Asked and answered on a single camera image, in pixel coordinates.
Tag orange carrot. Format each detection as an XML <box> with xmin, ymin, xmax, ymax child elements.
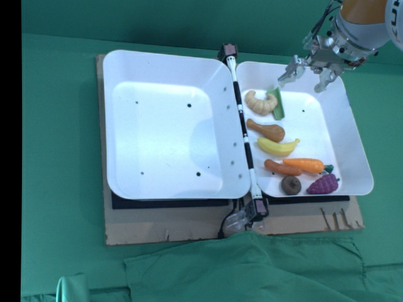
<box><xmin>282</xmin><ymin>157</ymin><xmax>334</xmax><ymax>174</ymax></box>

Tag white plastic tray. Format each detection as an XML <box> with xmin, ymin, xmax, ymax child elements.
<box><xmin>235</xmin><ymin>60</ymin><xmax>375</xmax><ymax>198</ymax></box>
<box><xmin>102</xmin><ymin>49</ymin><xmax>252</xmax><ymax>200</ymax></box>

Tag brown toy chicken drumstick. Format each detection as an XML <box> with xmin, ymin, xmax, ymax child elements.
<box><xmin>246</xmin><ymin>118</ymin><xmax>286</xmax><ymax>143</ymax></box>

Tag black and white thin rod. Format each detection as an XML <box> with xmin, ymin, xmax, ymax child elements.
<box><xmin>226</xmin><ymin>55</ymin><xmax>263</xmax><ymax>203</ymax></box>

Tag yellow banana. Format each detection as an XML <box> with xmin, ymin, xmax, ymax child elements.
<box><xmin>257</xmin><ymin>137</ymin><xmax>301</xmax><ymax>157</ymax></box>

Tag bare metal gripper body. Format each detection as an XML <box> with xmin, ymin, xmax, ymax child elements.
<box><xmin>302</xmin><ymin>35</ymin><xmax>378</xmax><ymax>77</ymax></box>

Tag purple grapes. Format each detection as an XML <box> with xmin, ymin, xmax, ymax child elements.
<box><xmin>306</xmin><ymin>173</ymin><xmax>341</xmax><ymax>196</ymax></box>

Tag brown cardboard board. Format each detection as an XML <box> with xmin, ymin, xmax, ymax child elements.
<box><xmin>95</xmin><ymin>53</ymin><xmax>365</xmax><ymax>247</ymax></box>

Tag green cloth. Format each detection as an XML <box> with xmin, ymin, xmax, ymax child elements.
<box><xmin>123</xmin><ymin>230</ymin><xmax>403</xmax><ymax>302</ymax></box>

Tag beige toy croissant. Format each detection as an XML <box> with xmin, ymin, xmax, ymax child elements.
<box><xmin>244</xmin><ymin>89</ymin><xmax>279</xmax><ymax>116</ymax></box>

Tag orange toy sausage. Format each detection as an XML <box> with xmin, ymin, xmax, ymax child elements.
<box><xmin>263</xmin><ymin>159</ymin><xmax>303</xmax><ymax>177</ymax></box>

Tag green toy celery stick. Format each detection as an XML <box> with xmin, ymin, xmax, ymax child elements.
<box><xmin>266</xmin><ymin>86</ymin><xmax>286</xmax><ymax>121</ymax></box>

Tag black block with wires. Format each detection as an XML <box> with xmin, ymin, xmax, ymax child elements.
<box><xmin>217</xmin><ymin>43</ymin><xmax>238</xmax><ymax>63</ymax></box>
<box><xmin>242</xmin><ymin>198</ymin><xmax>270</xmax><ymax>222</ymax></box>

